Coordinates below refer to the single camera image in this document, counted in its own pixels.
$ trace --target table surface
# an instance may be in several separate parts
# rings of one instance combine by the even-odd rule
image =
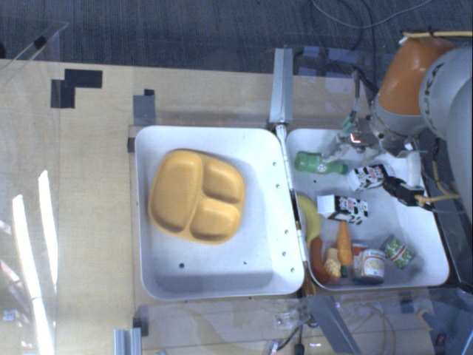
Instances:
[[[113,331],[131,327],[136,301],[153,305],[158,312],[167,306],[138,291],[134,279],[139,269],[134,261],[133,235],[137,233],[132,232],[127,152],[129,126],[133,124],[133,95],[143,94],[145,88],[155,91],[158,122],[184,124],[195,119],[193,124],[206,125],[207,119],[225,126],[229,125],[229,119],[240,119],[242,125],[250,122],[258,126],[265,122],[269,112],[272,75],[33,62],[17,78],[31,91],[28,93],[32,99],[48,104],[50,80],[63,79],[66,68],[103,71],[103,86],[77,88],[75,109],[59,112],[56,353],[111,354]],[[334,127],[350,111],[352,84],[350,79],[296,76],[294,106],[300,109],[301,117],[313,119],[317,127]],[[18,85],[3,89],[0,104],[11,103],[17,96]],[[343,101],[337,100],[339,92],[345,96]],[[311,116],[313,107],[316,115]],[[217,116],[206,117],[209,109],[217,111]],[[396,353],[433,354],[430,336],[417,317],[411,314],[407,320],[410,324],[406,324],[405,314],[393,312],[387,315],[394,324]],[[214,330],[194,315],[183,314],[177,319],[183,321],[183,326],[186,320],[192,319],[194,333],[175,333],[176,340],[186,335],[202,338]],[[373,314],[367,325],[353,334],[367,354],[391,340],[386,338],[386,328],[383,331],[379,320]],[[174,321],[174,325],[179,327],[179,322]],[[0,323],[3,354],[19,354],[19,330],[11,322]],[[305,331],[304,343],[309,348],[308,354],[332,353],[320,329]],[[169,355],[261,354],[264,345],[264,341],[238,344],[222,341],[192,349],[166,350]],[[155,354],[158,350],[156,346],[143,353]],[[292,347],[288,346],[281,354],[291,351]]]

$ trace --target green bottle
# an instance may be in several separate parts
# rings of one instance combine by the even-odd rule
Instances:
[[[338,172],[340,175],[345,175],[348,172],[348,166],[345,163],[324,163],[322,156],[319,154],[309,154],[302,151],[297,153],[294,167],[296,167],[298,171],[307,171],[313,174]]]

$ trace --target gray floor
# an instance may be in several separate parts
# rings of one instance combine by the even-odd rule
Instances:
[[[369,24],[358,0],[345,1]],[[365,1],[376,22],[426,0]],[[356,24],[342,3],[319,4]],[[13,29],[6,24],[0,29],[7,56],[32,30],[27,20],[59,20],[69,23],[61,36],[61,59],[83,63],[271,72],[275,47],[347,49],[358,35],[308,0],[0,0],[0,11],[18,18]],[[400,15],[374,29],[377,53],[394,53],[404,29],[470,30],[472,11],[472,0],[434,0]],[[363,31],[356,49],[372,52],[370,30]]]

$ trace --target yellow plate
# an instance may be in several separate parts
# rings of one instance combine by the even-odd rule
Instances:
[[[237,232],[245,181],[232,165],[189,150],[168,153],[154,176],[148,215],[160,230],[220,244]]]

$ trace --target cow print carton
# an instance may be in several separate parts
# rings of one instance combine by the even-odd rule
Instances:
[[[388,176],[395,176],[389,164],[376,164],[353,169],[347,174],[347,182],[352,191],[361,192],[365,189],[380,186]]]
[[[330,220],[359,225],[368,218],[368,203],[352,197],[327,195],[317,197],[319,214]]]

